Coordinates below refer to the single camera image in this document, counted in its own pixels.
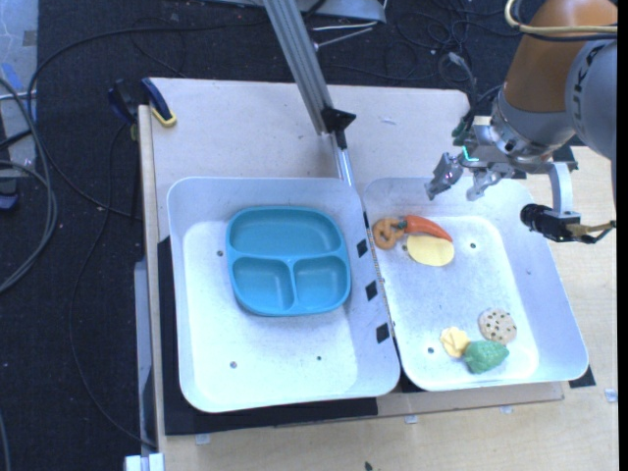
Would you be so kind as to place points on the black block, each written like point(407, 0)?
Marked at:
point(338, 117)

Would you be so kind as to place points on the pale yellow crumpled toy food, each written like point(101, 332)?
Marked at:
point(454, 341)

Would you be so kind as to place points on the black cylinder on white bracket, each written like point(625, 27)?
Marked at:
point(547, 221)

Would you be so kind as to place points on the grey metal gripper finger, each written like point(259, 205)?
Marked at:
point(444, 174)
point(483, 180)

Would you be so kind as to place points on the white plastic tray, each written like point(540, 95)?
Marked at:
point(456, 302)
point(275, 351)

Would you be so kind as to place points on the pale cardboard board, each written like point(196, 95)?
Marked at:
point(255, 130)

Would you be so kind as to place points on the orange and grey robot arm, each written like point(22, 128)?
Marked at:
point(549, 67)

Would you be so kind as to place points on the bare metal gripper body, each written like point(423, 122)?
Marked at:
point(495, 150)

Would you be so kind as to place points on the tan chocolate chip biscuit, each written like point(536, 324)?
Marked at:
point(497, 326)

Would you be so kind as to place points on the brown pretzel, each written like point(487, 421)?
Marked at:
point(382, 239)

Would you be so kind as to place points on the yellow round slice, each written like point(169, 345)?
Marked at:
point(432, 253)

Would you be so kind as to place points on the green grapes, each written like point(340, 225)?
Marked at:
point(485, 356)

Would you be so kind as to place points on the blue divided plate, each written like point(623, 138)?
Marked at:
point(287, 263)

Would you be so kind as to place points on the orange carrot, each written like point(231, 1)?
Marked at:
point(427, 225)

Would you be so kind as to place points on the thin black and white rod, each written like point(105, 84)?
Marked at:
point(345, 162)

